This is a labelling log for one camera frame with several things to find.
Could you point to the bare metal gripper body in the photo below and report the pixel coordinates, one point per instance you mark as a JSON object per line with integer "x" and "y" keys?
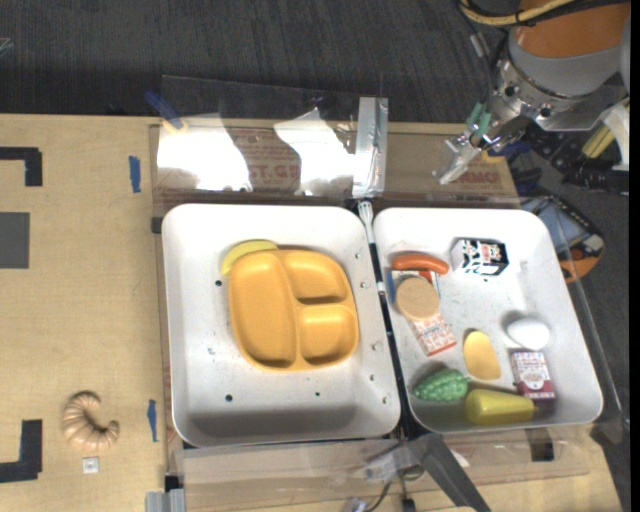
{"x": 525, "y": 105}

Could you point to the orange divided plate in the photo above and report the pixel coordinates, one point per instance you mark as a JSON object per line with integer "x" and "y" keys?
{"x": 260, "y": 310}

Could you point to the orange sausage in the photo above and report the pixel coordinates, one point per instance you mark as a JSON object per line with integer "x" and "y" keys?
{"x": 420, "y": 262}

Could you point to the small white square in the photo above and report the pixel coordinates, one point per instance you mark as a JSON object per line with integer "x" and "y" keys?
{"x": 90, "y": 465}

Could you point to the white egg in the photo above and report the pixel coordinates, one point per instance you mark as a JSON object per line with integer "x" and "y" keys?
{"x": 529, "y": 334}

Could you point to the white and red packet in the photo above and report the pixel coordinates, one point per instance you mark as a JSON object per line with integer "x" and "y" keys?
{"x": 434, "y": 337}

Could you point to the black cylinder on white bracket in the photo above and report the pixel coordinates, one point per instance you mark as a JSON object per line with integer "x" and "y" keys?
{"x": 600, "y": 177}

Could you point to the yellow oval slice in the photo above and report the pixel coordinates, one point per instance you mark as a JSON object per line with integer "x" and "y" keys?
{"x": 481, "y": 356}

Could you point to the white plastic tray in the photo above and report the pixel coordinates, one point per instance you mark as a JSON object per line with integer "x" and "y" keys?
{"x": 500, "y": 300}
{"x": 200, "y": 310}

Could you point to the round tan biscuit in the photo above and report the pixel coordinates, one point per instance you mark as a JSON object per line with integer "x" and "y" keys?
{"x": 417, "y": 298}

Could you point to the yellow banana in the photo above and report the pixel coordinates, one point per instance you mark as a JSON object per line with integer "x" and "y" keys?
{"x": 242, "y": 250}

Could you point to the black and white carton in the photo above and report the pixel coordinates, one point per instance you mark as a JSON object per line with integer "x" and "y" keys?
{"x": 477, "y": 255}

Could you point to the tan croissant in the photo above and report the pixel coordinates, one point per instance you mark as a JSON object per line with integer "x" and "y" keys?
{"x": 82, "y": 425}

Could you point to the green grapes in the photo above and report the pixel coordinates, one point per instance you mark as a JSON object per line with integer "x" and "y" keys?
{"x": 441, "y": 386}

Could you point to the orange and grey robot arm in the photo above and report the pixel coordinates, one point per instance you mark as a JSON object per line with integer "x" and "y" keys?
{"x": 565, "y": 30}

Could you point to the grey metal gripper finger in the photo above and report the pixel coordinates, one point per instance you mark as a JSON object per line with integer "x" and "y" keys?
{"x": 452, "y": 167}
{"x": 462, "y": 141}

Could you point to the small red and white carton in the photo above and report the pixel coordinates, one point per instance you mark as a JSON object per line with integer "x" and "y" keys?
{"x": 532, "y": 375}

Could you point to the yellow pear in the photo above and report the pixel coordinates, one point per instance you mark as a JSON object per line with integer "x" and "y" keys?
{"x": 497, "y": 407}

